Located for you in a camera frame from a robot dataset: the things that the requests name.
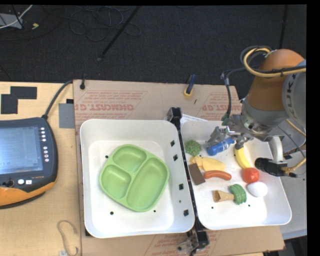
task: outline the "robotic arm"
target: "robotic arm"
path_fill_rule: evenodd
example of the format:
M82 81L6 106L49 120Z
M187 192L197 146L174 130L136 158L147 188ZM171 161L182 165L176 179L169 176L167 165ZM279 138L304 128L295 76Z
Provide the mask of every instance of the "robotic arm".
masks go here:
M251 68L250 60L260 54L265 54L265 59L259 69ZM289 122L289 118L306 128L306 60L289 49L272 51L267 47L254 47L244 55L242 62L255 77L241 114L225 116L222 124L226 128L214 130L207 141L207 151L221 143L226 135L236 141L236 151L256 138L269 142L273 155L273 159L257 158L254 163L257 169L274 176L296 177L291 171L297 166L288 167L284 161L283 135L275 134L274 128L284 120Z

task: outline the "tomato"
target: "tomato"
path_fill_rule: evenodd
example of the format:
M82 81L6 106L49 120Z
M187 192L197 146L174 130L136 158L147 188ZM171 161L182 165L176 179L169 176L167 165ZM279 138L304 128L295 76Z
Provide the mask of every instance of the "tomato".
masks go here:
M259 171L254 167L248 167L243 170L242 177L244 182L253 183L257 182L260 178Z

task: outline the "black pole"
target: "black pole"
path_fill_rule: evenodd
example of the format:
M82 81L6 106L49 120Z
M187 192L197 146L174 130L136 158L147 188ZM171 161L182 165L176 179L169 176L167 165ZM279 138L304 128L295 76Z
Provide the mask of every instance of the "black pole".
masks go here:
M289 8L289 5L285 4L284 5L283 20L282 20L282 30L281 30L281 36L280 36L279 49L282 49L282 45L284 43L285 27L286 27L286 24L287 24L287 16L288 16L288 8Z
M118 39L118 37L121 35L121 33L125 30L126 26L129 24L129 22L132 20L132 18L136 15L137 11L140 9L140 5L138 5L134 11L131 13L130 17L126 20L126 22L124 23L124 25L121 27L121 29L118 31L118 33L114 36L114 38L111 40L111 42L108 44L108 46L104 49L104 51L102 53L100 53L99 57L98 57L98 61L101 61L106 52L111 48L111 46L114 44L114 42Z

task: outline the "sausage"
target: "sausage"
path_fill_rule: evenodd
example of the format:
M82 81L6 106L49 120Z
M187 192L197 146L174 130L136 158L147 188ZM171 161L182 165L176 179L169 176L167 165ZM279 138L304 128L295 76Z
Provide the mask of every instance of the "sausage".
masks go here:
M209 170L209 171L206 171L203 174L203 177L205 179L209 179L209 178L212 178L212 177L217 177L217 178L224 179L226 181L229 181L232 178L230 173L227 173L227 172L222 171L222 170Z

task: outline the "green plate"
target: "green plate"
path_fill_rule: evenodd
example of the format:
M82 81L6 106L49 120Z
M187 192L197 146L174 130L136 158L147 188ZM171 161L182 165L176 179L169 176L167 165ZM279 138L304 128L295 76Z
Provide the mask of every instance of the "green plate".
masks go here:
M166 163L132 144L117 147L100 173L102 190L114 201L136 212L152 209L170 176Z

